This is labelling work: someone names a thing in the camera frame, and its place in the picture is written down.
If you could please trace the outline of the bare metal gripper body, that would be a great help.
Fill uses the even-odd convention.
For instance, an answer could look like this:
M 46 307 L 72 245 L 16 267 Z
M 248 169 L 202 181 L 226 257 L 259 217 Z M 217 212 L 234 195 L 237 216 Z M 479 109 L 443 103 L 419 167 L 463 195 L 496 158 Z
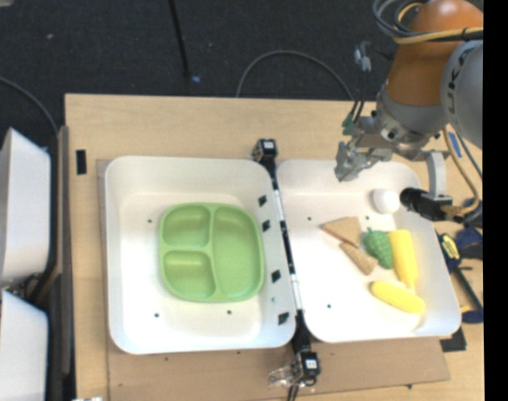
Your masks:
M 430 134 L 413 131 L 391 116 L 361 116 L 354 124 L 350 150 L 366 154 L 389 150 L 407 160 L 422 160 Z

